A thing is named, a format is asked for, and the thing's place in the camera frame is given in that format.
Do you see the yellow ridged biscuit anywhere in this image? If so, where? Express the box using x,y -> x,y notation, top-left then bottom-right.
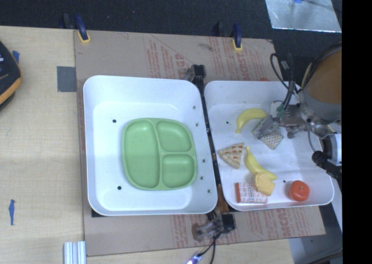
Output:
254,171 -> 276,197

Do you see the green divided plate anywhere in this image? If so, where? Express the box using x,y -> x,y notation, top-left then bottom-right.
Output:
121,117 -> 198,191

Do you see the thin black and white rod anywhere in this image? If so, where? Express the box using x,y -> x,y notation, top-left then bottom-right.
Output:
192,76 -> 231,215

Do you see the orange tomato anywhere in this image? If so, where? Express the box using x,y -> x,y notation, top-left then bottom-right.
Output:
288,180 -> 310,202

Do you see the brown cardboard board, red print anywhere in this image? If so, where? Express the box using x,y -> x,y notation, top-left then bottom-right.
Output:
73,29 -> 327,257

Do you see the white plastic tray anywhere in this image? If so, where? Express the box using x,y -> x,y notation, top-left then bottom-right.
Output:
203,80 -> 335,212
83,74 -> 219,217

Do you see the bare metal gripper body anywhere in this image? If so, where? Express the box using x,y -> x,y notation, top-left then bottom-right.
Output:
278,103 -> 335,140

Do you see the black cylinder on white bracket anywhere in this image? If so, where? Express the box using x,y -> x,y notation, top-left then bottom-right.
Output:
311,133 -> 342,180

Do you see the orange and white packet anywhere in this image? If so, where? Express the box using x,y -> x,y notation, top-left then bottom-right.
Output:
234,182 -> 269,204

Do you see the pizza slice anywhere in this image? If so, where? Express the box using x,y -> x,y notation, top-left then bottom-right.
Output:
217,142 -> 245,170

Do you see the black block with thin wires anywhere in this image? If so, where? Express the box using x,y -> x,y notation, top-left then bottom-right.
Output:
183,64 -> 208,82
191,212 -> 236,242

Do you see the yellow banana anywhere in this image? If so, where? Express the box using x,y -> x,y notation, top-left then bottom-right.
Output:
244,146 -> 278,182
235,108 -> 268,134

